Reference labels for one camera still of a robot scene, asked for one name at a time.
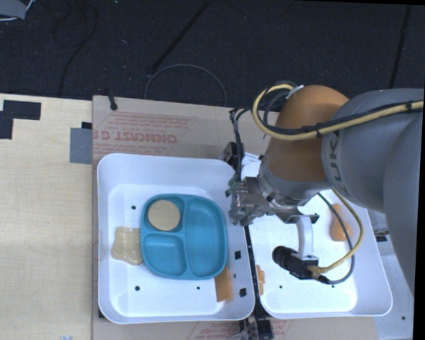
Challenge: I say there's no small orange toy piece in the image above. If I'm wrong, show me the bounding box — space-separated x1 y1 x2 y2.
254 264 267 297

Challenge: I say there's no tan round biscuit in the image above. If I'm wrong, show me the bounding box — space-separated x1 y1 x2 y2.
145 199 182 233

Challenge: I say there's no blue divided plate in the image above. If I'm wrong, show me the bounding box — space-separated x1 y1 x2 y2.
136 191 233 283

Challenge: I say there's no pale yellow bread slice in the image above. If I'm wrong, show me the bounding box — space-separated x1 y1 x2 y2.
109 225 145 267

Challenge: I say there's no black cylinder on white bracket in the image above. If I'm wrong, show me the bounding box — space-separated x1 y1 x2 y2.
270 211 321 280

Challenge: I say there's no black block with wires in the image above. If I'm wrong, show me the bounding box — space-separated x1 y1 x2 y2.
253 317 275 340

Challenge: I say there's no white plastic tray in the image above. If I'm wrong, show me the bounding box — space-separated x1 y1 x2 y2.
241 183 399 326
89 151 264 332

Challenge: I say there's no brown cardboard board red print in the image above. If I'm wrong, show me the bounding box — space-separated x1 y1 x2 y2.
79 94 394 340

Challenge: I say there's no orange toy chicken leg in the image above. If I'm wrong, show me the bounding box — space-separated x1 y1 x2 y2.
328 202 354 243

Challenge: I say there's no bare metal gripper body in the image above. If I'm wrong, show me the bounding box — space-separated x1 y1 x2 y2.
232 175 307 225

